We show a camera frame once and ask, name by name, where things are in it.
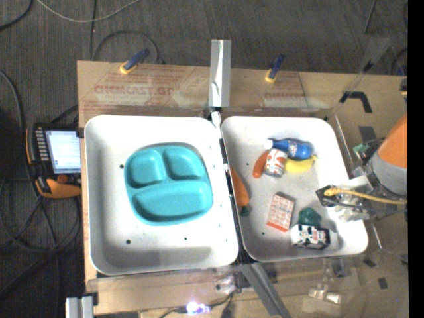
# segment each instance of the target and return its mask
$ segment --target dark floor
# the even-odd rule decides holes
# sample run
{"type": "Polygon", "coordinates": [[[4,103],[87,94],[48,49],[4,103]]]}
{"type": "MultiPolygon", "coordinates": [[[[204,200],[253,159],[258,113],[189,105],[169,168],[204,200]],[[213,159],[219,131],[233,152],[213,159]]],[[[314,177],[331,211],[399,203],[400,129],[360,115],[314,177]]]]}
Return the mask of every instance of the dark floor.
{"type": "MultiPolygon", "coordinates": [[[[87,21],[134,0],[41,1],[87,21]]],[[[5,224],[17,234],[36,205],[23,129],[77,103],[77,60],[124,62],[147,47],[150,63],[208,66],[210,41],[219,38],[231,40],[234,68],[266,69],[282,53],[283,70],[358,73],[373,51],[370,44],[386,41],[390,45],[371,74],[406,75],[408,0],[377,0],[364,32],[372,2],[142,0],[106,19],[79,23],[36,0],[0,0],[0,210],[5,224]]],[[[63,121],[75,116],[70,113],[63,121]]],[[[20,244],[10,242],[0,228],[0,317],[64,317],[65,298],[83,294],[82,235],[73,227],[78,207],[73,199],[40,204],[30,227],[16,239],[20,244]],[[60,246],[68,243],[63,249],[40,253],[41,246],[52,248],[61,240],[60,246]]]]}

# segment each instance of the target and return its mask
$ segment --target yellow cable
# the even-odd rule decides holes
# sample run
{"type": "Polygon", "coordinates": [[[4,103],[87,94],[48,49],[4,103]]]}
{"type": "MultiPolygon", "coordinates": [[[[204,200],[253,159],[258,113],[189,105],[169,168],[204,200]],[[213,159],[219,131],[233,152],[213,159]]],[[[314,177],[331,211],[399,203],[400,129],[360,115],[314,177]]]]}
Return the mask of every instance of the yellow cable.
{"type": "Polygon", "coordinates": [[[391,199],[386,199],[386,198],[374,197],[373,195],[368,195],[368,194],[365,194],[365,193],[351,191],[349,189],[341,189],[341,188],[337,188],[337,187],[332,187],[332,188],[325,190],[324,196],[325,197],[331,197],[333,195],[337,195],[337,194],[340,194],[340,193],[356,195],[358,197],[366,198],[366,199],[373,200],[373,201],[379,201],[380,203],[392,204],[392,205],[405,205],[408,202],[408,200],[391,200],[391,199]]]}

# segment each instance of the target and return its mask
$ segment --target white plastic tray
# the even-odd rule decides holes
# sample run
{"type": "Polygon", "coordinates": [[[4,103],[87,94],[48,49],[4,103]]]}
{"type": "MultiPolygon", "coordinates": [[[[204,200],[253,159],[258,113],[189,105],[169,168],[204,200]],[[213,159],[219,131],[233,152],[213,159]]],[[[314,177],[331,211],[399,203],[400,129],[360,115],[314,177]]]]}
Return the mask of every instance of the white plastic tray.
{"type": "Polygon", "coordinates": [[[85,127],[89,246],[103,274],[209,268],[231,264],[239,246],[215,127],[193,117],[102,115],[85,127]],[[146,146],[186,143],[202,157],[212,208],[184,224],[153,226],[137,219],[125,189],[123,164],[146,146]]]}
{"type": "Polygon", "coordinates": [[[348,180],[334,131],[328,123],[316,118],[236,116],[223,121],[222,132],[229,164],[244,180],[250,194],[250,215],[239,216],[239,219],[244,247],[251,257],[260,262],[277,262],[359,254],[366,249],[368,235],[364,223],[341,222],[339,214],[322,207],[315,195],[315,191],[322,187],[340,185],[348,180]],[[267,175],[253,178],[254,163],[265,151],[267,138],[297,138],[310,142],[318,159],[309,171],[302,174],[286,172],[281,178],[267,175]],[[267,226],[269,206],[277,192],[295,199],[291,227],[297,223],[299,212],[310,206],[322,216],[322,227],[337,232],[339,248],[296,248],[291,244],[290,231],[283,233],[267,226]]]}

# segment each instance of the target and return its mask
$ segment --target blue plate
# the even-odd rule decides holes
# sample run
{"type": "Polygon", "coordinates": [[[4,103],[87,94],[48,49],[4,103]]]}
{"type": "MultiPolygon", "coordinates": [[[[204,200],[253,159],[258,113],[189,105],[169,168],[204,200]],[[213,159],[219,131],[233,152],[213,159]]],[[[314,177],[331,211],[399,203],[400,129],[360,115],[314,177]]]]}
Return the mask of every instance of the blue plate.
{"type": "Polygon", "coordinates": [[[186,223],[212,207],[213,193],[206,167],[186,146],[139,150],[128,158],[124,175],[133,211],[150,225],[186,223]]]}

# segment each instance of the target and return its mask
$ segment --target white and red can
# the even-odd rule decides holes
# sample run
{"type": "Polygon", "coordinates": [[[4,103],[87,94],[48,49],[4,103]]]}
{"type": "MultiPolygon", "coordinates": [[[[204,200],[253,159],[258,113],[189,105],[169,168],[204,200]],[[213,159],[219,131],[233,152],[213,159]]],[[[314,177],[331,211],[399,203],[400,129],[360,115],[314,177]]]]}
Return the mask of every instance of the white and red can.
{"type": "Polygon", "coordinates": [[[271,148],[266,159],[264,173],[269,176],[281,177],[286,166],[287,156],[286,152],[271,148]]]}

